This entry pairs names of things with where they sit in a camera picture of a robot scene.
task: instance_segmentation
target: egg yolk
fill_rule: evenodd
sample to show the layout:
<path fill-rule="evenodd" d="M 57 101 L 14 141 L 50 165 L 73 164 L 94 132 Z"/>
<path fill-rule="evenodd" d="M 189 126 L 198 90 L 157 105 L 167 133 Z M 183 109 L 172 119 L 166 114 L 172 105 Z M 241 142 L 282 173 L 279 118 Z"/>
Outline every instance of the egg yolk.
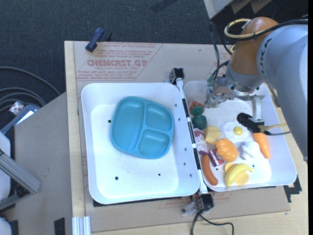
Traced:
<path fill-rule="evenodd" d="M 235 133 L 236 135 L 238 135 L 238 136 L 242 135 L 243 132 L 244 132 L 244 130 L 243 130 L 240 126 L 234 127 L 233 131 L 234 131 L 234 133 Z"/>

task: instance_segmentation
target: blue plate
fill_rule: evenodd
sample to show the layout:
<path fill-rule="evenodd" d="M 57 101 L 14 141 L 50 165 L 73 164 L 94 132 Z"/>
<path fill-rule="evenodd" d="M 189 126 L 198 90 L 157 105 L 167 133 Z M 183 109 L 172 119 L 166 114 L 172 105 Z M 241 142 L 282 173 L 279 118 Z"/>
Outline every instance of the blue plate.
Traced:
<path fill-rule="evenodd" d="M 174 118 L 163 105 L 129 96 L 119 101 L 113 115 L 110 138 L 125 153 L 157 159 L 170 149 Z"/>

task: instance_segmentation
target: sausage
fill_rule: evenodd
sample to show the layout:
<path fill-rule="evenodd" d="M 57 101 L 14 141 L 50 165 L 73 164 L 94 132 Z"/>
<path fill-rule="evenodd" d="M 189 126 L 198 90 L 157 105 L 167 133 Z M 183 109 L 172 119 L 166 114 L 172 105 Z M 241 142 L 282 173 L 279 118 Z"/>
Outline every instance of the sausage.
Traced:
<path fill-rule="evenodd" d="M 210 158 L 209 155 L 203 155 L 201 158 L 201 167 L 204 176 L 206 177 L 207 181 L 213 186 L 217 185 L 219 182 L 217 178 L 214 176 L 211 167 L 210 167 Z"/>

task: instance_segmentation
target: fried egg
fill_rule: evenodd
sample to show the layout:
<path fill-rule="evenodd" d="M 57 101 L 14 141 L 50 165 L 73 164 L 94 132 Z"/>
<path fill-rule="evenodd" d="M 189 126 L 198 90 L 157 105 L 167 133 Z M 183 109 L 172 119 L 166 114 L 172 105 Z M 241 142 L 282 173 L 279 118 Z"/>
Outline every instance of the fried egg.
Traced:
<path fill-rule="evenodd" d="M 221 131 L 233 143 L 243 141 L 249 136 L 248 129 L 237 121 L 224 123 L 221 126 Z"/>

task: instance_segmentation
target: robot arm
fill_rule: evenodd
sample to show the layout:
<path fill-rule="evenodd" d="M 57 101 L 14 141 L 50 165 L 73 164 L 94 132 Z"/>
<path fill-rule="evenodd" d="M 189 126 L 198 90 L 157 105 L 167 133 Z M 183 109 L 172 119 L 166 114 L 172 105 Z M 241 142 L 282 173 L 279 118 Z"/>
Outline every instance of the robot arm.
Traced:
<path fill-rule="evenodd" d="M 266 34 L 259 32 L 274 28 Z M 276 89 L 288 127 L 308 161 L 308 21 L 284 24 L 258 17 L 248 21 L 227 66 L 227 87 L 237 97 L 262 83 Z"/>

